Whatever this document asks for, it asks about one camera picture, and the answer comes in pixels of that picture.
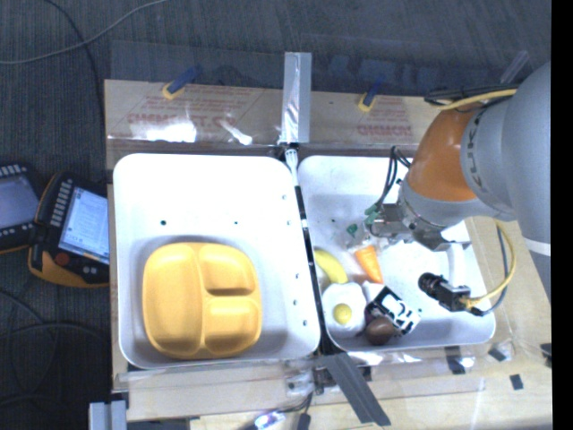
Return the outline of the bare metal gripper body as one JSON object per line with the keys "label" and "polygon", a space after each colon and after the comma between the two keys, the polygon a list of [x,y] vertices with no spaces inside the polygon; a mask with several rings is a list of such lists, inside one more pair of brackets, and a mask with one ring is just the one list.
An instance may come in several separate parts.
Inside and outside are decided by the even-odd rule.
{"label": "bare metal gripper body", "polygon": [[416,215],[407,204],[374,204],[368,209],[368,230],[375,237],[384,237],[391,244],[417,243],[433,252],[446,251],[452,244],[435,225]]}

